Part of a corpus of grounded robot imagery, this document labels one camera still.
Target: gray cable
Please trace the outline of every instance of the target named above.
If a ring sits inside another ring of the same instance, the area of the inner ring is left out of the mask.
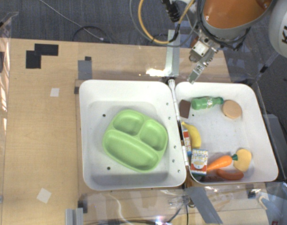
[[[130,10],[130,16],[131,16],[131,19],[132,19],[132,22],[133,22],[133,24],[134,24],[135,29],[136,29],[144,38],[146,38],[148,41],[153,42],[149,37],[147,37],[147,36],[138,28],[138,26],[137,26],[137,24],[136,24],[136,22],[135,22],[135,20],[134,20],[133,14],[132,14],[132,1],[133,1],[133,0],[130,0],[130,2],[129,2],[129,10]],[[191,29],[191,31],[190,31],[188,37],[185,39],[185,41],[183,41],[182,43],[180,43],[180,44],[178,44],[178,45],[162,45],[162,44],[157,44],[157,43],[155,43],[155,44],[160,45],[160,46],[166,46],[166,47],[181,47],[181,46],[183,46],[183,45],[190,39],[190,37],[191,37],[191,35],[193,34],[193,32],[194,32],[194,27],[192,27],[192,29]]]
[[[66,20],[68,20],[69,22],[71,22],[71,23],[73,23],[73,24],[75,24],[75,25],[77,25],[78,27],[80,27],[80,28],[82,28],[83,26],[82,25],[80,25],[80,24],[78,24],[78,23],[76,23],[75,21],[73,21],[73,20],[71,20],[71,19],[69,19],[68,17],[65,17],[63,14],[61,14],[60,12],[58,12],[56,9],[54,9],[53,7],[51,7],[49,4],[47,4],[45,1],[43,1],[43,0],[39,0],[40,2],[42,2],[43,4],[45,4],[48,8],[50,8],[51,10],[53,10],[55,13],[57,13],[57,14],[59,14],[61,17],[63,17],[63,18],[65,18]],[[84,29],[87,33],[89,33],[90,35],[92,35],[92,36],[94,36],[95,38],[97,38],[97,39],[99,39],[99,40],[101,40],[101,41],[103,41],[104,40],[104,38],[103,37],[98,37],[98,36],[96,36],[96,35],[94,35],[94,34],[92,34],[91,32],[89,32],[87,29]]]

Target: green bottle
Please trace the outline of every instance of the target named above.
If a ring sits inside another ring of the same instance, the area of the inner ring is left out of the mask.
[[[194,110],[207,109],[213,107],[216,104],[223,104],[223,98],[221,97],[200,97],[194,98],[191,101],[191,107]]]

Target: carrot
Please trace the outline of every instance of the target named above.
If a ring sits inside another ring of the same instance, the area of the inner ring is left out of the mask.
[[[229,155],[224,155],[220,157],[219,159],[213,161],[210,165],[207,167],[207,172],[210,172],[212,170],[221,168],[221,167],[226,167],[232,164],[233,160],[237,160],[237,155],[229,156]]]
[[[244,174],[241,171],[227,172],[222,169],[217,169],[216,174],[226,180],[240,180],[244,177]]]

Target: yellow toy food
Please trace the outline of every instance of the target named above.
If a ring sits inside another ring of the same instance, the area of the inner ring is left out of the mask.
[[[191,138],[191,148],[200,148],[201,146],[201,137],[197,128],[193,125],[182,122],[182,125],[188,130],[189,136]]]
[[[236,154],[238,156],[238,160],[234,161],[234,167],[241,172],[246,172],[250,166],[251,152],[246,149],[239,149]]]

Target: wooden table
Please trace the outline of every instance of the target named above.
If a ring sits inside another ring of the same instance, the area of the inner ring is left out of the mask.
[[[26,51],[34,50],[35,43],[57,44],[59,55],[42,56],[41,69],[26,69]],[[77,207],[80,193],[74,86],[78,60],[85,56],[92,58],[95,79],[158,80],[146,75],[146,70],[164,69],[166,48],[11,40],[3,225],[62,225],[65,209]],[[189,49],[181,49],[181,79],[194,67],[188,57]],[[222,52],[216,54],[199,81],[230,82]],[[58,97],[50,96],[52,88],[59,88]],[[37,199],[42,188],[51,192],[47,204]],[[250,216],[241,215],[247,222],[256,214],[263,215],[259,205],[246,209]],[[238,219],[223,213],[229,224]],[[202,221],[196,209],[194,214],[192,221]],[[266,224],[267,219],[263,221],[261,224]]]

